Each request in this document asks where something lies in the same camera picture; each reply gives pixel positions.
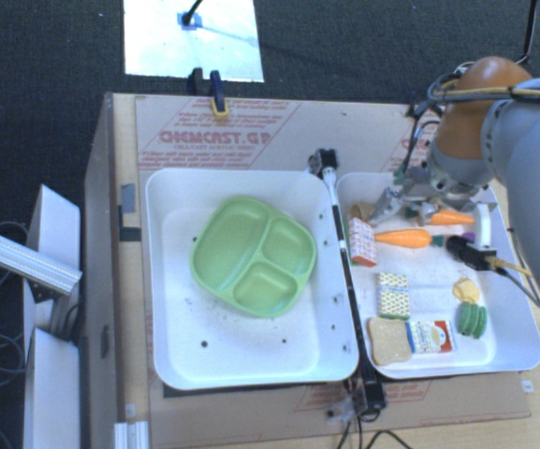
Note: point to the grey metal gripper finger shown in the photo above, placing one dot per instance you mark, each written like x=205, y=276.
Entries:
x=426, y=214
x=384, y=208

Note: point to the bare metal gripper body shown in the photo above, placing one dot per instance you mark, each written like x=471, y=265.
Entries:
x=426, y=189

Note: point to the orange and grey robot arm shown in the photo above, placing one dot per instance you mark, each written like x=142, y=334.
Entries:
x=527, y=148

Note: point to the tan ice cream cone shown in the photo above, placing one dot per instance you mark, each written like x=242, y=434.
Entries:
x=358, y=211

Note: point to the small orange carrot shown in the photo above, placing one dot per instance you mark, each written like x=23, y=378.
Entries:
x=452, y=218

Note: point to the large orange carrot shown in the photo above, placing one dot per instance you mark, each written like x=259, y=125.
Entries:
x=403, y=238

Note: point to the orange and white carton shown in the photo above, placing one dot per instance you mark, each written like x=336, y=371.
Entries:
x=362, y=243

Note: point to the purple grapes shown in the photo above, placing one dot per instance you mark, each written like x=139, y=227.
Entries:
x=469, y=236

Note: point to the thin black and white rod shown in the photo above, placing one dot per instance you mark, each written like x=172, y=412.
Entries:
x=344, y=255

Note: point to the white plastic tray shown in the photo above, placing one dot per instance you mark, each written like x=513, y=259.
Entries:
x=185, y=335
x=438, y=293

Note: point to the yellow crisp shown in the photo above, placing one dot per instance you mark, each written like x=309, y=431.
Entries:
x=465, y=290

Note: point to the yellow patterned carton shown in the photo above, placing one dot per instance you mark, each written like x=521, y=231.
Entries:
x=393, y=295

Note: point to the green sliced cucumber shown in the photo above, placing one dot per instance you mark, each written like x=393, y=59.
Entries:
x=471, y=320

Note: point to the white blue and red carton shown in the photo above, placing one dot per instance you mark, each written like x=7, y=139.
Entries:
x=431, y=337

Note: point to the tan bread slice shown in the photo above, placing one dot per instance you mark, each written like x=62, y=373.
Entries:
x=388, y=342

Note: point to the brown cardboard board, red print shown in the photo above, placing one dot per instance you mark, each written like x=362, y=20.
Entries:
x=269, y=129

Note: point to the green divided plate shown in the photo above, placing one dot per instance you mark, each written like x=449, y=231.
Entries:
x=246, y=250

